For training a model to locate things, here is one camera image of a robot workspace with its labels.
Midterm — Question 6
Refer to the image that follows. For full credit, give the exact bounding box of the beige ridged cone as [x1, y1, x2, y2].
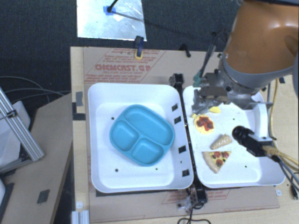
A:
[209, 133, 233, 150]

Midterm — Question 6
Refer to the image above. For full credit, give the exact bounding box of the black cylinder on white bracket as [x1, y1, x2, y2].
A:
[232, 101, 274, 158]

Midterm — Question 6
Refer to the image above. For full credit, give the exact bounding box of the yellow crust pizza slice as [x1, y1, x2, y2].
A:
[192, 113, 215, 135]

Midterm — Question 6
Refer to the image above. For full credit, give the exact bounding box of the blue divided plate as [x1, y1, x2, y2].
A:
[109, 104, 176, 168]

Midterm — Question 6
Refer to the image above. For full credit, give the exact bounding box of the thin black rod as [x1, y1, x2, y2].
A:
[178, 82, 202, 191]

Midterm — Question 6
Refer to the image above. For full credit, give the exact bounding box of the black block with thin wires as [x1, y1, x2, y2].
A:
[194, 187, 208, 210]
[169, 73, 185, 87]

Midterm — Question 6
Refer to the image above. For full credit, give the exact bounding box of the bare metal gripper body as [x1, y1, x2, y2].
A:
[199, 71, 257, 109]

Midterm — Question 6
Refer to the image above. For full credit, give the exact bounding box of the tan crust pizza slice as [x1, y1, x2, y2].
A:
[201, 150, 232, 174]

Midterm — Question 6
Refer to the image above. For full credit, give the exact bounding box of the brown cardboard board red print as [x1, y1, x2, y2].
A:
[83, 47, 280, 224]

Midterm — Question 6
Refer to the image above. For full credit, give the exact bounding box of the white plastic tray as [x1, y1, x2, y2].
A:
[87, 83, 195, 194]
[183, 85, 286, 189]

